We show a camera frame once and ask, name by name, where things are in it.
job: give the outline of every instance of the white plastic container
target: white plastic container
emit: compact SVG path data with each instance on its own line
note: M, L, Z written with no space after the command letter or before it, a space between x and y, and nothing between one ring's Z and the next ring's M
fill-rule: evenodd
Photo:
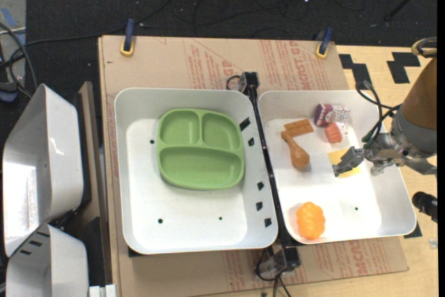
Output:
M165 182L156 163L156 133L171 109L217 111L241 124L244 178L231 188L198 191ZM264 248L277 237L272 191L253 106L229 90L129 88L115 99L122 222L140 254Z
M325 128L314 124L318 104L350 109L347 134L340 143L329 143ZM360 173L339 178L328 157L330 152L363 146L362 137L378 121L376 105L354 90L270 91L259 98L259 112L286 228L296 241L327 243L412 232L416 216L399 168L391 166L373 176L372 164L365 160L359 166ZM310 166L298 170L291 164L289 146L280 133L285 124L305 118L311 121L314 132L294 140L310 155ZM308 201L319 205L326 218L325 231L315 240L302 237L296 223L296 209Z
M86 297L88 261L84 244L43 224L9 259L6 297Z
M3 150L3 234L7 256L41 224L77 208L82 196L76 109L42 84Z

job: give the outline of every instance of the cardboard sheet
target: cardboard sheet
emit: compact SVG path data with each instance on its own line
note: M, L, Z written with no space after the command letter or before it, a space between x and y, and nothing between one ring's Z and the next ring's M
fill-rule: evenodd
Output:
M124 297L188 297L269 287L254 274L261 251L183 253L130 257L122 235L114 99L125 88L226 88L244 71L259 74L266 90L347 90L335 45L326 59L316 42L139 37L132 57L120 54L122 36L99 39L106 134L108 209L113 281ZM286 284L406 271L398 237L299 247L302 266Z

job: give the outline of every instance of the white tray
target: white tray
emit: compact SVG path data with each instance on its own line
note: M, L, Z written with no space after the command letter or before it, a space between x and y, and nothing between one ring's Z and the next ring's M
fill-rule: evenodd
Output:
M38 228L9 259L6 297L86 297L84 244L48 224Z
M166 183L156 162L161 116L178 108L218 111L241 133L245 175L236 186L196 191ZM264 248L277 236L272 191L250 100L229 90L129 88L115 99L122 223L128 246L144 255ZM248 141L253 138L254 145Z
M323 127L314 124L318 104L338 104L350 108L348 135L331 144ZM286 228L297 241L306 244L346 241L409 234L416 226L416 216L400 169L385 168L372 176L372 164L360 165L361 173L347 178L334 176L329 152L362 147L362 137L378 121L378 109L354 90L346 91L270 91L259 98L259 112L277 182ZM294 138L311 157L308 170L291 164L289 146L281 138L284 124L309 118L313 133ZM312 201L321 206L325 231L319 239L300 236L296 209Z
M41 84L3 150L7 256L41 224L77 208L83 195L76 108Z

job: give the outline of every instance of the orange toy fruit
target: orange toy fruit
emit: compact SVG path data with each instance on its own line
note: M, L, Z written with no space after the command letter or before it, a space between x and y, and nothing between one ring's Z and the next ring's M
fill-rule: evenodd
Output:
M297 209L297 225L300 235L315 240L325 231L325 216L320 206L306 202Z

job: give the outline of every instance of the green plate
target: green plate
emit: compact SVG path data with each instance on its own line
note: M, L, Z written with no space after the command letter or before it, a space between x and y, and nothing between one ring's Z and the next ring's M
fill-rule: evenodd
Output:
M244 176L239 126L227 115L203 109L173 109L159 123L158 167L175 186L214 190L232 187Z

